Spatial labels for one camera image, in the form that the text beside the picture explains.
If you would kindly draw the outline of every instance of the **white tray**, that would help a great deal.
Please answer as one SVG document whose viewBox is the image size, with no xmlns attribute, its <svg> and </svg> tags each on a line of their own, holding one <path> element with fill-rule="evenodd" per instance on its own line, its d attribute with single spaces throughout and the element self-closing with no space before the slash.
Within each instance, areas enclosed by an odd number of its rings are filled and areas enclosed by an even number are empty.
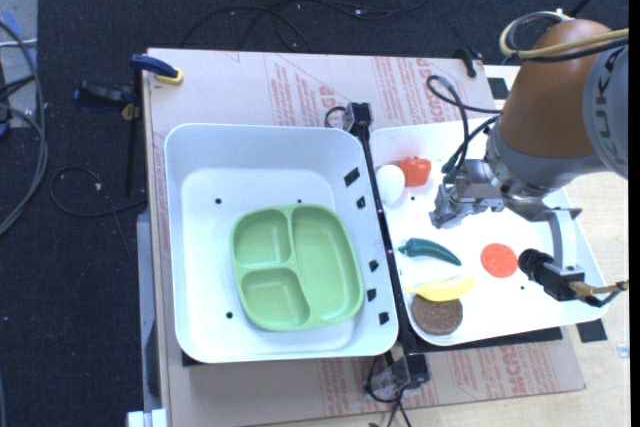
<svg viewBox="0 0 640 427">
<path fill-rule="evenodd" d="M 471 129 L 482 121 L 469 120 Z M 461 272 L 475 277 L 474 288 L 461 298 L 464 310 L 462 324 L 446 336 L 429 335 L 415 323 L 410 309 L 414 294 L 405 291 L 405 304 L 416 333 L 435 345 L 450 346 L 602 317 L 607 306 L 595 308 L 580 301 L 556 301 L 540 285 L 529 281 L 519 269 L 509 278 L 495 278 L 482 267 L 480 252 L 493 242 L 510 246 L 516 255 L 528 248 L 553 254 L 548 223 L 531 223 L 505 209 L 499 213 L 486 211 L 467 216 L 459 226 L 450 229 L 437 229 L 431 224 L 429 212 L 434 210 L 437 189 L 443 177 L 440 170 L 458 148 L 462 137 L 461 122 L 380 129 L 371 135 L 376 169 L 413 156 L 429 159 L 432 163 L 426 185 L 405 188 L 397 201 L 385 207 L 403 289 L 453 277 Z M 472 141 L 467 157 L 482 158 L 486 141 L 485 135 L 478 135 Z M 545 203 L 551 207 L 570 206 L 562 189 L 549 195 Z M 576 228 L 577 264 L 585 271 L 585 281 L 594 286 L 604 285 L 579 223 L 574 222 L 573 225 Z M 412 259 L 397 251 L 411 237 L 432 240 L 450 249 L 462 261 L 462 269 L 435 258 Z"/>
<path fill-rule="evenodd" d="M 165 159 L 176 335 L 186 354 L 204 363 L 355 357 L 394 344 L 389 268 L 355 137 L 328 128 L 187 124 L 167 136 Z M 356 168 L 360 176 L 347 186 L 345 176 Z M 266 331 L 243 311 L 229 235 L 250 211 L 298 201 L 330 208 L 344 222 L 358 255 L 364 303 L 336 325 Z"/>
</svg>

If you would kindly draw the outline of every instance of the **green plastic tray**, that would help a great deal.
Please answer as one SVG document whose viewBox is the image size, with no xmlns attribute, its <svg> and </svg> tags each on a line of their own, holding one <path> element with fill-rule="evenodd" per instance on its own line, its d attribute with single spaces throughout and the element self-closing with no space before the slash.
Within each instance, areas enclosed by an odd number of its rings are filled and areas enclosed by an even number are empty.
<svg viewBox="0 0 640 427">
<path fill-rule="evenodd" d="M 336 324 L 364 297 L 357 255 L 342 220 L 321 205 L 293 204 L 242 216 L 231 255 L 247 316 L 270 331 Z"/>
</svg>

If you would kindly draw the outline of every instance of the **black carpet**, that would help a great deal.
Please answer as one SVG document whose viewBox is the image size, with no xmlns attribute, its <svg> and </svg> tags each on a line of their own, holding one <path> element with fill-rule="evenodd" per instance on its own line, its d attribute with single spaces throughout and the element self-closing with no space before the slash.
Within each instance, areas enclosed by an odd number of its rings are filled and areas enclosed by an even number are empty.
<svg viewBox="0 0 640 427">
<path fill-rule="evenodd" d="M 39 0 L 49 161 L 35 197 L 0 238 L 8 425 L 122 426 L 143 407 L 132 264 L 145 200 L 142 134 L 126 197 L 128 123 L 117 112 L 78 111 L 72 97 L 83 80 L 129 83 L 129 59 L 149 47 L 427 57 L 466 48 L 500 64 L 500 33 L 530 12 L 580 7 L 581 18 L 628 27 L 629 0 L 583 1 Z M 26 192 L 36 152 L 31 130 L 0 141 L 0 218 Z M 73 214 L 52 200 L 52 182 Z M 136 206 L 120 210 L 128 205 Z"/>
</svg>

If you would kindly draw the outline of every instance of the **cardboard sheet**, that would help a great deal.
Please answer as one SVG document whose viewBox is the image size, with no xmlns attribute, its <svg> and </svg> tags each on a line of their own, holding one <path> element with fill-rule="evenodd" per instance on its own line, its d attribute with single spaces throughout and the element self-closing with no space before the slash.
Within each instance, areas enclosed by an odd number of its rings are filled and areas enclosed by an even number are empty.
<svg viewBox="0 0 640 427">
<path fill-rule="evenodd" d="M 174 426 L 236 427 L 356 415 L 388 409 L 367 397 L 363 380 L 371 358 L 266 361 L 184 366 L 175 335 L 168 240 L 164 140 L 192 122 L 322 126 L 325 113 L 350 101 L 371 104 L 372 129 L 459 119 L 454 106 L 425 87 L 432 74 L 447 78 L 462 101 L 494 108 L 482 65 L 468 78 L 449 59 L 290 55 L 151 49 L 149 55 L 182 69 L 180 86 L 148 76 L 162 271 L 157 298 L 165 322 L 163 385 Z M 571 341 L 432 353 L 432 379 L 407 393 L 405 408 L 486 401 L 584 388 Z"/>
</svg>

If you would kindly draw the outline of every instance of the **brown cookie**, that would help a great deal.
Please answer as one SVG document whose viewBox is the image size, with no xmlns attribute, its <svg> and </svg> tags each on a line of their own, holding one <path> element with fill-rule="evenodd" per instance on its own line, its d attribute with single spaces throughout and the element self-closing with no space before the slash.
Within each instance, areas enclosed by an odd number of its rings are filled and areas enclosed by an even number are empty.
<svg viewBox="0 0 640 427">
<path fill-rule="evenodd" d="M 416 324 L 430 335 L 449 335 L 462 323 L 460 299 L 436 302 L 416 295 L 411 303 L 411 313 Z"/>
</svg>

